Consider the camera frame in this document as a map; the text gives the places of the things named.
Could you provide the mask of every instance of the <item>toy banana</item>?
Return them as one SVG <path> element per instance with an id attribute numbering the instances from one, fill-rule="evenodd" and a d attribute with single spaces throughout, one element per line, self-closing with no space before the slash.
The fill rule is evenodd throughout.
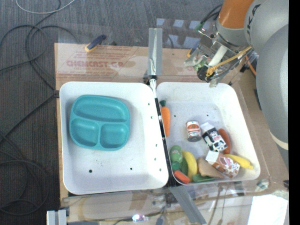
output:
<path id="1" fill-rule="evenodd" d="M 198 172 L 198 164 L 196 158 L 189 151 L 182 151 L 182 155 L 187 161 L 187 166 L 188 166 L 187 176 L 192 180 L 193 176 Z"/>
<path id="2" fill-rule="evenodd" d="M 233 161 L 237 162 L 243 168 L 253 169 L 253 166 L 251 165 L 250 161 L 243 157 L 239 157 L 233 154 L 224 154 L 224 156 L 231 158 Z"/>

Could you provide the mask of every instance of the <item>yellow cable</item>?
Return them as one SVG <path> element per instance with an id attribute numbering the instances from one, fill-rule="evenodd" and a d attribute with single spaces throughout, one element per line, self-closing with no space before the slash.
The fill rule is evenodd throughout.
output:
<path id="1" fill-rule="evenodd" d="M 248 51 L 249 49 L 251 49 L 251 48 L 252 48 L 251 46 L 246 47 L 244 50 L 240 51 L 238 54 L 234 55 L 233 57 L 231 57 L 231 58 L 229 58 L 229 59 L 227 59 L 227 60 L 225 60 L 225 61 L 223 61 L 223 62 L 220 62 L 220 63 L 218 63 L 217 65 L 215 65 L 215 66 L 213 66 L 213 67 L 209 67 L 209 68 L 207 69 L 206 76 L 207 76 L 207 77 L 211 76 L 211 75 L 213 74 L 213 72 L 214 72 L 219 66 L 222 66 L 222 65 L 224 65 L 224 64 L 226 64 L 226 63 L 228 63 L 228 62 L 230 62 L 230 61 L 232 61 L 232 60 L 234 60 L 234 59 L 236 59 L 237 57 L 243 55 L 245 52 L 247 52 L 247 51 Z"/>

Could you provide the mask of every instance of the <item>white cable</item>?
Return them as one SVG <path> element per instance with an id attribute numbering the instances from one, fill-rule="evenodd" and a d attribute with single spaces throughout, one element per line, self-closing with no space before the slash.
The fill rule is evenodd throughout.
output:
<path id="1" fill-rule="evenodd" d="M 53 11 L 50 11 L 50 12 L 33 12 L 33 11 L 29 11 L 29 10 L 26 10 L 24 9 L 23 7 L 20 6 L 20 4 L 18 3 L 18 0 L 15 0 L 17 6 L 22 9 L 23 11 L 25 12 L 28 12 L 28 13 L 34 13 L 34 14 L 50 14 L 50 13 L 55 13 L 55 12 L 58 12 L 58 11 L 61 11 L 63 10 L 64 8 L 68 7 L 70 4 L 72 4 L 75 0 L 72 0 L 70 1 L 67 5 L 61 7 L 60 9 L 57 9 L 57 10 L 53 10 Z"/>

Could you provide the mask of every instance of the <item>bottle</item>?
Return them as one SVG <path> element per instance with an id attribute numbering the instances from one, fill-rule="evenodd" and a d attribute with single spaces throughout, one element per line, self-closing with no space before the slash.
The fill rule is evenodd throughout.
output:
<path id="1" fill-rule="evenodd" d="M 171 162 L 182 163 L 182 149 L 179 145 L 174 145 L 170 149 Z"/>

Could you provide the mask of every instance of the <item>blue and yellow clamp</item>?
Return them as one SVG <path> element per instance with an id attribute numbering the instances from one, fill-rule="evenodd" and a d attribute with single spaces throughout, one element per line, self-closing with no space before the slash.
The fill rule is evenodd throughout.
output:
<path id="1" fill-rule="evenodd" d="M 95 40 L 93 40 L 91 43 L 87 44 L 84 49 L 85 51 L 87 51 L 88 53 L 90 53 L 91 51 L 93 51 L 94 49 L 96 49 L 98 44 L 101 44 L 103 40 L 106 39 L 105 35 L 100 35 L 99 37 L 97 37 Z"/>

